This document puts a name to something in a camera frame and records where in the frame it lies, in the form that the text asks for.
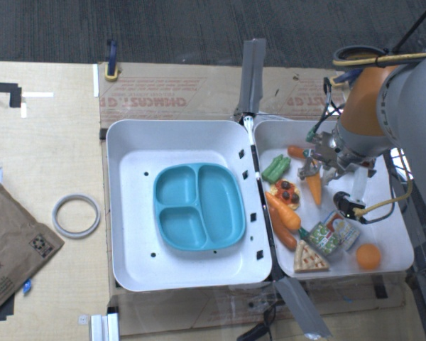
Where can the blue divided plate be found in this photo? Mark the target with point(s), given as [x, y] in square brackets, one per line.
[216, 204]

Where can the green printed carton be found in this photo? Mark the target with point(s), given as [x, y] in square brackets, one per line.
[323, 239]

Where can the white plastic tray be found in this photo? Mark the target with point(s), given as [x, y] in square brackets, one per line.
[387, 233]
[135, 197]

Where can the pizza slice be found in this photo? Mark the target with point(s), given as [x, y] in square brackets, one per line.
[309, 260]

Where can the white and blue cup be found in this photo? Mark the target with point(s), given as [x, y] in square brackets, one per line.
[346, 231]

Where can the orange-brown sausage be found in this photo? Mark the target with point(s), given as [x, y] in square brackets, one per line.
[283, 233]

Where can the orange ball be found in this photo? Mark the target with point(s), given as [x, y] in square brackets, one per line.
[368, 256]

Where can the brown cardboard board red print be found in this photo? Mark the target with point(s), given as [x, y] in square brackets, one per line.
[199, 91]

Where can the round pizza with olives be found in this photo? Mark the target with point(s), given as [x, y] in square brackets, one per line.
[285, 194]

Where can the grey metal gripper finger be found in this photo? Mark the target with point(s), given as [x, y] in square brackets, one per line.
[308, 169]
[329, 175]

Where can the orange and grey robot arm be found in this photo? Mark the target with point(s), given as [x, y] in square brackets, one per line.
[404, 94]

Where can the orange carrot with green stem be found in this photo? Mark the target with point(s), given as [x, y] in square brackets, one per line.
[285, 213]

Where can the green asparagus bundle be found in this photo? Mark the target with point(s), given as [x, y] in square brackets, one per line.
[275, 169]

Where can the brown paper bag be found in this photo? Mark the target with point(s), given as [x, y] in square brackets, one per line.
[10, 240]

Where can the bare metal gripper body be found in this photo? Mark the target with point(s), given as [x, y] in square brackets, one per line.
[328, 151]

